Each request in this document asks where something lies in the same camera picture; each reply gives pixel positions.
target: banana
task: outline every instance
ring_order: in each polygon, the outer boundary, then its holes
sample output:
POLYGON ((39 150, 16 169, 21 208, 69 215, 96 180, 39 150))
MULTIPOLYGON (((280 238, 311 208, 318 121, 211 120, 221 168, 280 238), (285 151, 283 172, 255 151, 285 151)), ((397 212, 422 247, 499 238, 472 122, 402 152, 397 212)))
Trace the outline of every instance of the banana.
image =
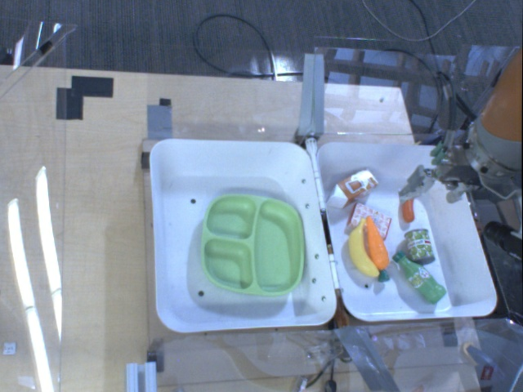
POLYGON ((370 260, 365 251, 364 233, 365 219, 362 219, 349 235, 349 256, 356 268, 366 276, 376 278, 379 275, 378 267, 370 260))

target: bottle cap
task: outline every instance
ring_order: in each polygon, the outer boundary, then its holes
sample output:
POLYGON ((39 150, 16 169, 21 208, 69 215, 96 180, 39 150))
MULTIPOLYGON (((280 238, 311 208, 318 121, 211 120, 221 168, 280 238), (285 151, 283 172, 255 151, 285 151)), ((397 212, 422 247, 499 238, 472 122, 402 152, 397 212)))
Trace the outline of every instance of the bottle cap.
POLYGON ((403 257, 405 257, 405 253, 404 252, 397 252, 394 256, 392 256, 392 260, 394 260, 397 263, 403 257))

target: green bottle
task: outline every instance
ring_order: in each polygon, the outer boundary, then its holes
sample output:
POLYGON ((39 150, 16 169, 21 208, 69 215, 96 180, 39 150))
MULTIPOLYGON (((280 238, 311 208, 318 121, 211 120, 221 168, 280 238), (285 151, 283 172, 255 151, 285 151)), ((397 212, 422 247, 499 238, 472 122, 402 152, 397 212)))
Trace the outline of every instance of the green bottle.
POLYGON ((422 265, 409 260, 404 252, 397 252, 392 257, 392 260, 400 265, 407 280, 409 280, 410 284, 413 285, 427 301, 435 304, 445 296, 447 292, 445 288, 434 280, 431 274, 422 265))

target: green can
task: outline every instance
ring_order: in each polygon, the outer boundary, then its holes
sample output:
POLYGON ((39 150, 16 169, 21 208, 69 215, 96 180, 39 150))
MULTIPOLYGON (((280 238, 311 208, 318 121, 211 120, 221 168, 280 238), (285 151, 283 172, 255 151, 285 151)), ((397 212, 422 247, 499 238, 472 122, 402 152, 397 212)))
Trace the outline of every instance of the green can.
POLYGON ((426 265, 435 260, 428 229, 413 229, 405 234, 405 239, 410 260, 420 265, 426 265))

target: white cable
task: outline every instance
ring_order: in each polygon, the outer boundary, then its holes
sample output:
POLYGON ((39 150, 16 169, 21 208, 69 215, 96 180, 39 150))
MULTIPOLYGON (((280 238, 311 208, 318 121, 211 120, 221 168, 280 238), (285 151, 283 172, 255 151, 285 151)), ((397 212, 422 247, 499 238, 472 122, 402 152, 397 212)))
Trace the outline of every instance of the white cable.
POLYGON ((369 14, 383 27, 385 28, 388 32, 392 33, 394 36, 396 36, 397 38, 399 39, 402 39, 404 41, 407 41, 407 42, 425 42, 425 41, 428 41, 429 39, 432 39, 434 38, 436 35, 440 34, 447 26, 449 26, 452 22, 454 22, 456 19, 458 19, 459 17, 463 16, 463 14, 472 7, 472 5, 476 2, 477 0, 472 0, 467 7, 465 7, 462 11, 460 11, 455 17, 453 17, 452 19, 450 19, 447 23, 445 23, 443 26, 441 26, 437 31, 435 31, 432 35, 429 35, 425 38, 407 38, 405 36, 402 36, 396 32, 394 32, 391 28, 389 28, 386 24, 384 24, 380 19, 378 19, 378 17, 374 14, 374 12, 370 9, 369 6, 367 6, 367 3, 365 2, 365 0, 361 0, 361 2, 363 3, 365 9, 369 12, 369 14))

